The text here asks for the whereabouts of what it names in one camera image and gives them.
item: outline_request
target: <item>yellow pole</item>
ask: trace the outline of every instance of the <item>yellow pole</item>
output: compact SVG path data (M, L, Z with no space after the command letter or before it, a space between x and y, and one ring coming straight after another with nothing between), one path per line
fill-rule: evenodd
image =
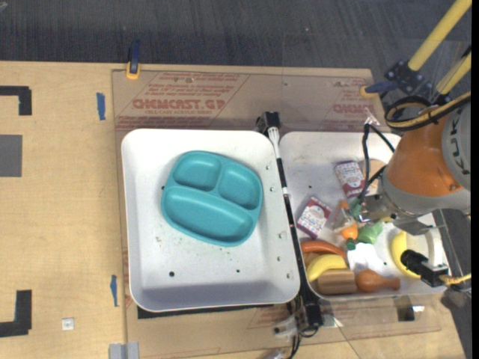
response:
M454 67L437 84L437 91L440 94L448 94L462 77L471 69L472 52L461 58Z
M408 67L411 70L418 71L433 54L439 44L445 39L451 29L463 17L464 13L471 7L472 0L456 0L448 12L442 17L421 47L409 60Z

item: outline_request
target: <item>black corner marker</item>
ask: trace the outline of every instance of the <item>black corner marker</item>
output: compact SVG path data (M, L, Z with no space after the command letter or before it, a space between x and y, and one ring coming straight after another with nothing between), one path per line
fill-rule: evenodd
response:
M31 116L31 89L23 86L0 86L0 96L18 96L18 115Z
M31 330L31 290L16 292L15 319L0 322L0 338L28 335Z

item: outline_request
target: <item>teal plate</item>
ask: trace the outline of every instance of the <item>teal plate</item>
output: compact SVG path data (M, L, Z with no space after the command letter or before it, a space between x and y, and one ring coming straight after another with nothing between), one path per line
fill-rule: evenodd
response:
M253 170L219 154L192 151L171 169L161 207L175 229L230 247L253 233L262 202L263 187Z

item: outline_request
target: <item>red and white package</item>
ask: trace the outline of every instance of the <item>red and white package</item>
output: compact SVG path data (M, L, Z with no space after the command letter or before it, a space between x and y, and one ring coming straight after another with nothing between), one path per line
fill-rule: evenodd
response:
M318 200L316 197L311 197L303 210L301 217L296 222L298 229L307 233L312 239L316 239L323 229L329 215L331 208Z
M347 198L357 197L366 184L358 162L340 162L335 166L335 173Z

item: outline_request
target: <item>toy banana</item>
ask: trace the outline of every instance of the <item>toy banana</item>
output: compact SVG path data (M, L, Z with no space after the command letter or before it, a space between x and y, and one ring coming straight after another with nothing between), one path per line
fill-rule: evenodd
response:
M323 272L332 269L347 269L346 261L341 255L323 254L315 258L306 268L306 277L311 282Z
M406 232L400 231L391 241L391 254L392 260L394 264L401 270L404 274L408 275L409 277L421 279L420 275L408 270L405 265L401 262L401 255L405 250L407 250L407 243L406 243Z

